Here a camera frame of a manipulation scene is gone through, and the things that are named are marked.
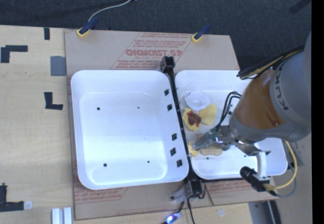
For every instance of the yellow toy crisp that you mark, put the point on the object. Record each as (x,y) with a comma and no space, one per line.
(208,114)

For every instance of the tan toy biscuit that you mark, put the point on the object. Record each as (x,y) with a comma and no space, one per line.
(211,152)

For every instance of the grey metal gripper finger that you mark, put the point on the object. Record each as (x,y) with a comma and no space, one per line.
(201,145)
(208,136)

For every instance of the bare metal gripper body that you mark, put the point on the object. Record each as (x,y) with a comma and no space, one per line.
(226,138)

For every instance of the white toy fried egg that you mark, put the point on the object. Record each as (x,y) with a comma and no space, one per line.
(197,100)

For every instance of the yellow pizza slice, red topping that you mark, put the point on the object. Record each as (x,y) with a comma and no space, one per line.
(191,119)

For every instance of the brown cardboard board, red print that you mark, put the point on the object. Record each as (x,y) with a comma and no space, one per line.
(101,50)

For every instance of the small yellow toy piece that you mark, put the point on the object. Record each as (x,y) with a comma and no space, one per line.
(193,151)

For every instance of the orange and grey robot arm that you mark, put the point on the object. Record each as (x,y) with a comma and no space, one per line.
(278,96)

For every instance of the white plastic tray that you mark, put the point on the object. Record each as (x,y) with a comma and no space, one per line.
(215,83)
(121,129)

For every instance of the black cylinder on white bracket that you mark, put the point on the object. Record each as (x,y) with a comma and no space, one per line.
(254,176)

